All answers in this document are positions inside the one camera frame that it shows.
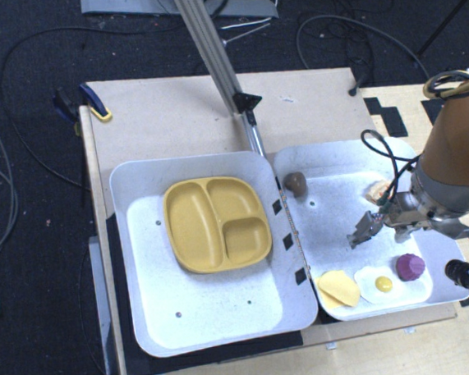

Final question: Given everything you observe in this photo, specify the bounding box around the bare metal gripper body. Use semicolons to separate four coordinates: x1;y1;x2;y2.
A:
377;188;435;237

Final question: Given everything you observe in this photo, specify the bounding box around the white plastic tray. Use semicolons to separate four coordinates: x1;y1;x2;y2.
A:
107;144;323;362
271;129;469;327

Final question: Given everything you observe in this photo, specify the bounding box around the purple toy cupcake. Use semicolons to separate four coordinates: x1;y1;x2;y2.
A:
393;252;428;283

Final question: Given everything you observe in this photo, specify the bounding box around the pale orange toy bread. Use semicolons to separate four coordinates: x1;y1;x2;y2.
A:
361;178;396;206

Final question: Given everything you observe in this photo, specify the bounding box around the white fried egg toy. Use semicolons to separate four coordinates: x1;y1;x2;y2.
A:
352;262;408;307

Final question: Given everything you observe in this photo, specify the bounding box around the yellow cheese slice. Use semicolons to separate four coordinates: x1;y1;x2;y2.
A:
313;268;363;313

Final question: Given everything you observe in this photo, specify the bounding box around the thin black and white rod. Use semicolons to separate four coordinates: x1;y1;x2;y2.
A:
241;107;313;290

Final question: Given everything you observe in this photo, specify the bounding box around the brown rounded toy lump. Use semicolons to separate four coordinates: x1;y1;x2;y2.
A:
282;170;310;199

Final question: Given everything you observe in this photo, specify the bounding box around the yellow divided plate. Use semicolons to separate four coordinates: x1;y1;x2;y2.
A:
159;171;276;278

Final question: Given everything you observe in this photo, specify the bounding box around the pale cardboard board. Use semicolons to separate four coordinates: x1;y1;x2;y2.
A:
85;48;459;365

